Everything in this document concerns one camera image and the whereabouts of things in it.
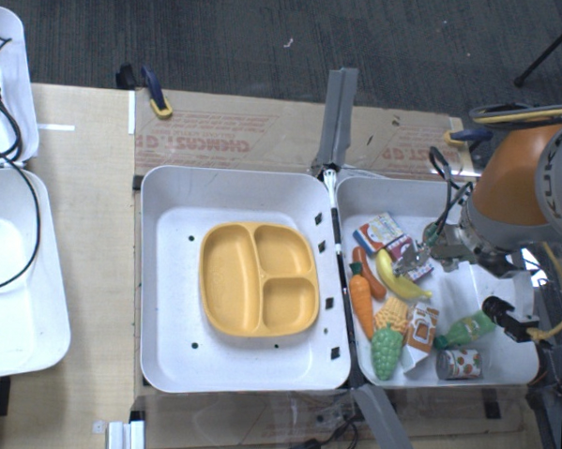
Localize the orange and white carton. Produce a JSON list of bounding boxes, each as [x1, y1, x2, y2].
[[400, 303, 441, 377]]

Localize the red sausage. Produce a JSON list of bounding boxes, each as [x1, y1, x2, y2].
[[349, 246, 390, 301]]

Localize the yellow divided plate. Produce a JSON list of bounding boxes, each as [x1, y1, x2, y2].
[[194, 218, 326, 342]]

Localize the yellow corn cob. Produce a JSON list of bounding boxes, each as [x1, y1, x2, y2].
[[372, 295, 411, 337]]

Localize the green plastic bottle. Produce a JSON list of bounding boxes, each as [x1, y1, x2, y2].
[[433, 307, 498, 353]]

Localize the brown cardboard board, red print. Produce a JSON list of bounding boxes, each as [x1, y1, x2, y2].
[[116, 86, 551, 449]]

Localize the red and white packet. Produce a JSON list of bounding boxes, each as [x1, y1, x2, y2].
[[382, 232, 437, 284]]

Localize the green grapes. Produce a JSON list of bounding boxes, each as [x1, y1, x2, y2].
[[369, 322, 405, 382]]

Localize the yellow banana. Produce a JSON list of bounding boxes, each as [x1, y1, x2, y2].
[[373, 247, 435, 303]]

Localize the small can with orange print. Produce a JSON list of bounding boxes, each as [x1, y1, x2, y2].
[[434, 346, 485, 383]]

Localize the orange carrot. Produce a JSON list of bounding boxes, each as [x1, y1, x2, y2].
[[344, 262, 378, 342]]

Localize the black cylinder on white bracket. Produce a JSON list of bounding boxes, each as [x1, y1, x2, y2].
[[479, 267, 543, 345]]

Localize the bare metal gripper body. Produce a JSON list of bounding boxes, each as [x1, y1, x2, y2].
[[427, 220, 483, 274]]

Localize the white plastic tray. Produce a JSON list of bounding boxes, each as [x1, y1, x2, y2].
[[129, 163, 362, 404], [324, 174, 550, 398]]

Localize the blue and white carton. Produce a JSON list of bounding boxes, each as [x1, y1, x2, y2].
[[352, 210, 406, 259]]

